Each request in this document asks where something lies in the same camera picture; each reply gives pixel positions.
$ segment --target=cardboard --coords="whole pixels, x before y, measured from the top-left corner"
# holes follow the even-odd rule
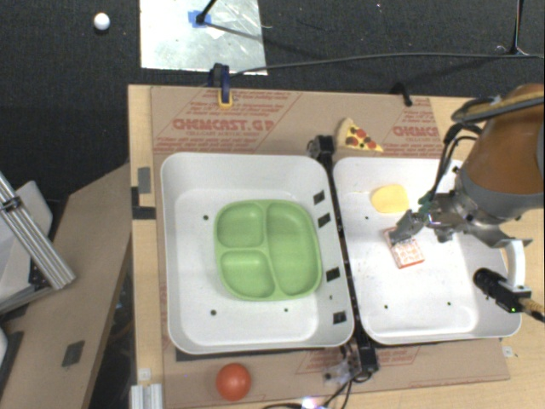
[[[1,409],[89,405],[129,261],[128,189],[125,165],[69,198],[54,246],[77,278],[3,325],[23,337]]]
[[[304,155],[314,136],[334,135],[345,117],[351,117],[373,135],[384,147],[384,153],[343,148],[337,159],[358,155],[437,158],[442,145],[431,101],[415,97],[415,105],[408,108],[400,97],[390,95],[237,89],[233,109],[221,110],[212,89],[152,87],[150,95],[152,139],[148,143],[153,150],[150,171],[156,190],[166,407],[225,404],[215,389],[215,374],[233,361],[243,363],[253,377],[252,389],[241,403],[301,398],[301,393],[334,393],[336,387],[324,382],[323,371],[341,360],[339,349],[212,358],[176,355],[166,322],[163,208],[158,172],[168,155],[177,151]],[[384,348],[378,356],[380,371],[368,383],[354,386],[354,393],[509,378],[501,344],[494,339]]]

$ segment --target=white tray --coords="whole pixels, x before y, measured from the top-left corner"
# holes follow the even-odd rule
[[[302,156],[176,153],[164,161],[161,183],[169,334],[179,349],[210,354],[319,348],[342,345],[352,336],[341,247],[320,164]],[[322,192],[324,199],[315,204],[314,196]],[[314,293],[251,302],[223,286],[215,263],[215,215],[224,205],[246,199],[290,200],[311,215],[323,265]],[[326,214],[330,221],[319,228],[318,219]],[[335,268],[339,277],[328,282],[328,271],[334,274]]]
[[[507,274],[502,253],[469,235],[440,244],[431,229],[416,240],[425,262],[399,269],[382,232],[403,215],[380,214],[373,190],[405,187],[410,207],[433,185],[438,161],[400,158],[344,158],[334,170],[359,312],[370,337],[384,344],[428,343],[479,337],[506,337],[520,327],[520,314],[509,314],[486,300],[473,284],[482,267]],[[453,188],[450,173],[439,191]]]

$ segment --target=tomato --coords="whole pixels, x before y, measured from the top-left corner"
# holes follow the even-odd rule
[[[229,401],[244,398],[250,391],[252,379],[248,370],[240,364],[227,364],[215,377],[215,387]]]

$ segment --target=yellow sponge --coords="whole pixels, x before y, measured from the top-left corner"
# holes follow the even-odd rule
[[[409,209],[409,197],[401,185],[387,185],[371,194],[371,204],[382,214],[405,212]]]

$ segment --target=white ball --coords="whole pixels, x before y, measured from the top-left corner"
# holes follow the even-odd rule
[[[95,15],[95,27],[100,31],[105,31],[110,27],[110,17],[104,12]]]

